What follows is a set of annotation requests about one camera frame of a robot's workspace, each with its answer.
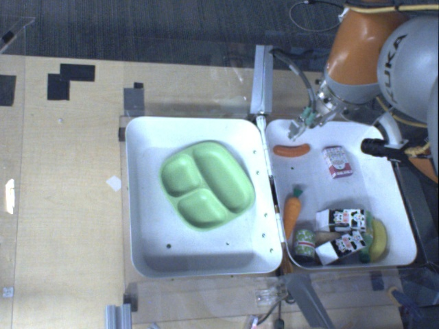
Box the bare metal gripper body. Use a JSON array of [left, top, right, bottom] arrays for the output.
[[297, 80, 348, 129]]

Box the orange-red toy sausage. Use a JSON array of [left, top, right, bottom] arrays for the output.
[[272, 143, 311, 158]]

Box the red and white carton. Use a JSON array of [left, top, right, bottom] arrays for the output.
[[321, 145, 354, 180]]

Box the orange toy carrot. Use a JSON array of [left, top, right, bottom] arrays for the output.
[[283, 186, 305, 241]]

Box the white plastic tray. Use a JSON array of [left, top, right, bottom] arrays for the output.
[[125, 116, 284, 280], [265, 118, 418, 271]]

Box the green divided plate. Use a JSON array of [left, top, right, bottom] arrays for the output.
[[159, 141, 257, 232]]

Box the cow print milk carton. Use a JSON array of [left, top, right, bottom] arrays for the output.
[[315, 208, 367, 234], [314, 230, 367, 266]]

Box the beige cone-shaped toy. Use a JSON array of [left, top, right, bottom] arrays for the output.
[[313, 230, 344, 245]]

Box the green and white can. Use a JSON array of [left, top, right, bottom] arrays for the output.
[[292, 228, 317, 263]]

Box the yellow banana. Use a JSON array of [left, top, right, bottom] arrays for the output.
[[368, 218, 389, 263]]

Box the dark green rounded object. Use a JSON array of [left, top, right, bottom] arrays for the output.
[[358, 233, 375, 264]]

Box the black cylinder on white bracket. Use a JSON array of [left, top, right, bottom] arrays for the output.
[[360, 111, 410, 162]]

